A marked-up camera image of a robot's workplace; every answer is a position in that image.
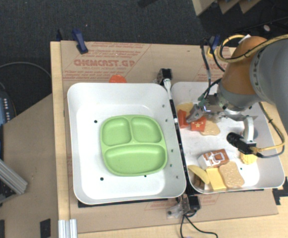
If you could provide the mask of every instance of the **food item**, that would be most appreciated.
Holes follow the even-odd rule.
[[[234,161],[219,166],[219,172],[223,178],[224,184],[228,188],[242,187],[245,183],[242,175],[238,171],[237,164]]]
[[[186,111],[183,111],[180,109],[178,111],[177,117],[178,117],[178,123],[179,123],[180,129],[187,128],[189,126],[189,124],[187,123],[187,121],[185,119]]]
[[[253,164],[257,160],[257,156],[254,154],[240,154],[240,158],[244,164]]]
[[[204,131],[206,121],[207,121],[206,117],[201,117],[197,121],[191,122],[191,130],[192,131]]]
[[[204,153],[198,157],[199,166],[203,169],[217,168],[230,161],[225,149]]]
[[[202,168],[196,166],[196,165],[189,165],[188,169],[191,170],[196,176],[200,177],[200,179],[205,183],[205,184],[209,184],[210,183],[210,179],[209,176],[207,174],[207,172],[205,172]]]
[[[190,115],[190,110],[193,108],[192,102],[182,103],[176,106],[176,110],[182,110],[186,112],[186,117]]]
[[[206,172],[209,176],[210,184],[213,190],[227,188],[222,180],[219,168],[210,168],[207,169]]]
[[[221,131],[216,123],[207,120],[205,123],[204,131],[201,131],[200,134],[203,136],[209,136],[209,135],[216,136],[219,135],[220,132]]]
[[[112,75],[109,83],[127,83],[127,81],[122,75]]]

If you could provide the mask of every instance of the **yellow cheese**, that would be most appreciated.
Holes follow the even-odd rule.
[[[221,174],[218,168],[209,168],[209,169],[206,169],[206,172],[208,173],[210,184],[213,190],[227,188],[224,185],[223,179],[221,177]]]

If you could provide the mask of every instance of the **cracker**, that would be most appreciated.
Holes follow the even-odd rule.
[[[190,111],[193,108],[193,103],[192,102],[187,102],[187,103],[182,103],[177,105],[176,110],[182,110],[182,111],[186,111],[186,117],[188,117],[190,115]]]
[[[217,168],[220,165],[224,165],[229,162],[229,156],[225,149],[220,149],[217,151],[211,151],[204,153],[198,157],[199,166],[203,169],[207,168]]]
[[[219,172],[222,176],[224,184],[228,188],[242,187],[245,183],[242,175],[238,171],[237,164],[230,161],[227,164],[219,166]]]
[[[210,120],[207,120],[205,122],[205,128],[204,128],[204,131],[201,131],[200,134],[203,135],[203,136],[209,136],[209,135],[213,135],[213,136],[216,136],[216,135],[219,135],[220,134],[220,129],[219,127],[217,126],[216,123],[210,121]]]

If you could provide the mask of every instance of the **green plate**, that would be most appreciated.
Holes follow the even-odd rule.
[[[167,163],[164,135],[149,116],[109,118],[101,126],[100,140],[105,165],[115,175],[148,175]]]

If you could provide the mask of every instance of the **white tray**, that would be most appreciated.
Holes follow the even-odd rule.
[[[183,103],[198,103],[198,97],[207,89],[208,83],[204,82],[178,82],[172,87],[172,96],[175,106]],[[217,86],[213,86],[211,94],[215,93]],[[267,121],[258,104],[253,105],[252,109],[244,112],[244,115],[258,116],[254,120],[254,127],[257,131],[258,147],[274,145],[270,134]],[[183,151],[187,165],[199,165],[197,158],[206,152],[226,149],[229,158],[237,163],[240,174],[245,180],[245,184],[240,188],[213,190],[209,186],[204,188],[193,186],[200,193],[217,193],[226,191],[253,190],[264,188],[276,188],[285,181],[285,175],[279,157],[262,159],[251,165],[243,164],[239,158],[239,151],[229,144],[226,140],[230,132],[241,133],[244,130],[244,123],[232,119],[223,118],[217,123],[220,134],[217,136],[203,136],[197,131],[191,131],[189,127],[180,129]],[[276,154],[276,150],[264,151],[264,155]]]
[[[186,180],[166,90],[157,84],[77,83],[68,94],[73,187],[85,204],[178,197]],[[120,115],[147,115],[160,125],[168,162],[147,176],[121,177],[109,172],[100,145],[101,124]]]

